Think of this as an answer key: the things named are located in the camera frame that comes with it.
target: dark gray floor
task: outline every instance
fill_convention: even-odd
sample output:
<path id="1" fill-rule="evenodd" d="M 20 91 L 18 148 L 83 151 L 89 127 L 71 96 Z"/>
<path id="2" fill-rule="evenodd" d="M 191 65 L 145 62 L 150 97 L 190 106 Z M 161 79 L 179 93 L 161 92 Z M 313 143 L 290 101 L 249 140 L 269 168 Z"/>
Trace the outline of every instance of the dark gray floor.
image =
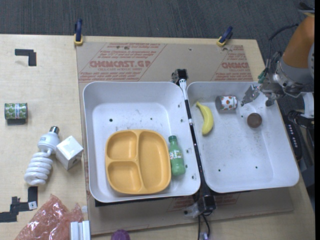
<path id="1" fill-rule="evenodd" d="M 315 6 L 315 0 L 0 0 L 0 34 L 73 35 L 78 18 L 86 36 L 207 39 L 232 26 L 232 38 L 257 40 L 265 60 L 268 38 L 305 18 L 300 2 Z M 274 38 L 272 53 L 285 50 L 294 30 Z M 284 114 L 303 107 L 290 98 L 279 104 Z M 301 145 L 308 168 L 312 161 Z"/>

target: table surface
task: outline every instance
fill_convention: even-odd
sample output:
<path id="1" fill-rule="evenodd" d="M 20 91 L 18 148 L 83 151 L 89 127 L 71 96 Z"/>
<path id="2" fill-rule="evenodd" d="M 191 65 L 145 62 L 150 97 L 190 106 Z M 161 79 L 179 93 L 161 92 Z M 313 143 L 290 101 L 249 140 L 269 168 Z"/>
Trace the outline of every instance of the table surface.
<path id="1" fill-rule="evenodd" d="M 124 42 L 158 44 L 215 45 L 216 39 L 151 38 L 85 36 L 84 42 Z M 11 198 L 21 202 L 28 199 L 28 184 L 24 174 L 32 154 L 38 151 L 40 136 L 51 126 L 60 128 L 59 137 L 64 140 L 72 135 L 82 144 L 82 126 L 78 88 L 77 52 L 73 36 L 11 35 L 0 34 L 0 104 L 27 103 L 28 122 L 8 125 L 4 116 L 0 127 L 0 213 L 10 210 Z M 249 67 L 257 79 L 264 68 L 258 44 L 255 40 L 230 40 L 243 45 Z M 15 56 L 15 49 L 33 49 L 37 66 L 28 66 L 28 58 Z M 46 185 L 38 188 L 40 207 L 53 194 L 72 209 L 75 203 L 87 205 L 84 164 L 76 164 L 66 171 L 55 157 L 53 169 Z M 316 239 L 315 213 L 305 184 L 299 182 L 289 187 L 293 211 L 247 218 L 210 222 L 210 239 L 216 240 L 311 240 Z M 37 210 L 20 212 L 17 222 L 0 223 L 0 239 L 12 240 L 31 220 Z M 194 240 L 198 237 L 198 224 L 161 227 L 130 232 L 132 240 L 168 239 Z M 109 239 L 110 234 L 93 236 L 92 239 Z"/>

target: tape marker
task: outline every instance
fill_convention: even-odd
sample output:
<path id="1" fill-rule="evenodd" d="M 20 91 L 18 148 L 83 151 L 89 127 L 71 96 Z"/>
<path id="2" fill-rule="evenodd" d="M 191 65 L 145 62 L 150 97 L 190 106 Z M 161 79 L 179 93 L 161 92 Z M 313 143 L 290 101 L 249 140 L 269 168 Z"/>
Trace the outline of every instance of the tape marker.
<path id="1" fill-rule="evenodd" d="M 6 120 L 16 120 L 16 119 L 27 120 L 28 104 L 27 103 L 5 103 L 4 118 Z"/>

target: red translucent plastic bag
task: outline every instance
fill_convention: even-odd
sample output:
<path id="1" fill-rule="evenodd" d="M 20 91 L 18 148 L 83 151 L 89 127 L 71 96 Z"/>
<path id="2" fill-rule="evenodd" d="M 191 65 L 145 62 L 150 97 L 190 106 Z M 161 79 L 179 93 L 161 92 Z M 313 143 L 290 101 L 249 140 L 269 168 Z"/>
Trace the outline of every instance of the red translucent plastic bag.
<path id="1" fill-rule="evenodd" d="M 84 216 L 78 204 L 69 211 L 61 200 L 52 194 L 15 240 L 69 240 L 70 223 L 83 220 Z"/>

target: yellow banana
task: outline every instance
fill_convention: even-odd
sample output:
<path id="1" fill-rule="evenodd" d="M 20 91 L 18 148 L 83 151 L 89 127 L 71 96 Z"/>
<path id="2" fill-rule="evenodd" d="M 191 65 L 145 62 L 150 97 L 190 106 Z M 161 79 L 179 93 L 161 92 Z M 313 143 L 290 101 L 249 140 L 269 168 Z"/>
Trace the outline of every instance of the yellow banana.
<path id="1" fill-rule="evenodd" d="M 200 104 L 199 101 L 196 102 L 196 105 L 203 116 L 202 135 L 207 135 L 214 127 L 214 116 L 208 106 Z"/>

